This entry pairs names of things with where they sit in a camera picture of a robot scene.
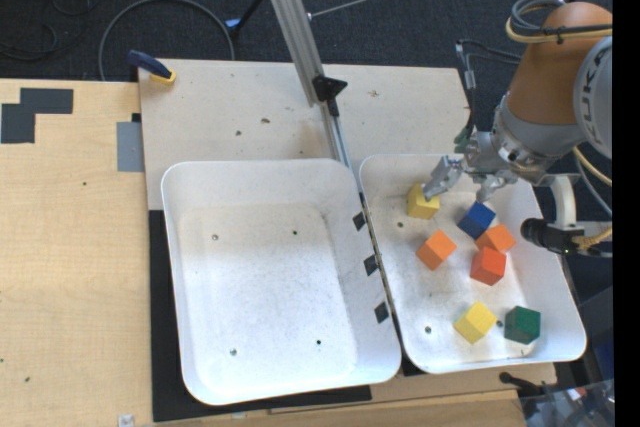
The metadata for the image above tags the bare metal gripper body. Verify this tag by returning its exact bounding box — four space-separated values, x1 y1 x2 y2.
462 129 548 187

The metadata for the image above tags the blue cube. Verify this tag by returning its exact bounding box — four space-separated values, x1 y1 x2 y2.
456 200 497 241

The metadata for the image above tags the yellow cube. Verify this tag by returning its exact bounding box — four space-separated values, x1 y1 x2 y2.
406 183 442 221
453 300 499 346

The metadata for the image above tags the orange cube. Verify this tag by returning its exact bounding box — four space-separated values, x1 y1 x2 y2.
415 229 458 272
474 223 517 255

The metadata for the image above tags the red cube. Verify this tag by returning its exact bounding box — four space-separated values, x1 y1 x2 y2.
469 246 508 287

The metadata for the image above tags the white plastic tray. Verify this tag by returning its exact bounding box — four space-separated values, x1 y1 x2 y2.
160 158 403 407
358 153 588 375

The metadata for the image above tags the green cube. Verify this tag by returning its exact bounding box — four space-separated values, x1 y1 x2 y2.
503 305 543 346

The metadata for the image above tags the pale wood board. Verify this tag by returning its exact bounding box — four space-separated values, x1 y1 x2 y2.
137 58 559 416

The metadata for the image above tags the black cylinder on white bracket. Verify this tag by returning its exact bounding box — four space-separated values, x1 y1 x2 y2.
519 173 614 259

